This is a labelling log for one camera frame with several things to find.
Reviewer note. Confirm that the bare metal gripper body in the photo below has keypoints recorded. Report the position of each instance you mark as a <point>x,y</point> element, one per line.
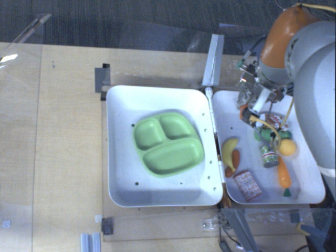
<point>250,79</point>

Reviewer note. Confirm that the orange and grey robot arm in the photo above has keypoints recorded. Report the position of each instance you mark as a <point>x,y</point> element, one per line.
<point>312,69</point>

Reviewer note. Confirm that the red and white packet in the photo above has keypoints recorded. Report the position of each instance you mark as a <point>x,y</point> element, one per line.
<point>275,121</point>

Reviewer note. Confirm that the green bottle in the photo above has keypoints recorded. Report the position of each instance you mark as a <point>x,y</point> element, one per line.
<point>266,135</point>

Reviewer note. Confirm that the yellow banana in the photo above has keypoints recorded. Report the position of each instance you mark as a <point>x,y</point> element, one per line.
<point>228,151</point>

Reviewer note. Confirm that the yellow lemon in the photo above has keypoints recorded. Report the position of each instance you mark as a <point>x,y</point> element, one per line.
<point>288,147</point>

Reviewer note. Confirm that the orange sausage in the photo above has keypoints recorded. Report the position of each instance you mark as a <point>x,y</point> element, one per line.
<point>236,157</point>

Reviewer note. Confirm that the green and white can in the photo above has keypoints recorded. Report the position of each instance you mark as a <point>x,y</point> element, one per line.
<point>269,157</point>

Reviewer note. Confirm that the orange carrot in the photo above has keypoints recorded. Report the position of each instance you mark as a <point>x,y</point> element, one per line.
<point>284,176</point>

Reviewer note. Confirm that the white plastic tray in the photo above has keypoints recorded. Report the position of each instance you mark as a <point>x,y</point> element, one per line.
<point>265,182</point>
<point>123,151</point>

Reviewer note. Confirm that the red and white carton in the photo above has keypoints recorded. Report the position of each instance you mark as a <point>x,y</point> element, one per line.
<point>247,185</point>

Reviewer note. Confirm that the green divided plate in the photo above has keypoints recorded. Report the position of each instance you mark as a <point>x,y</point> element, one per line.
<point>170,156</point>

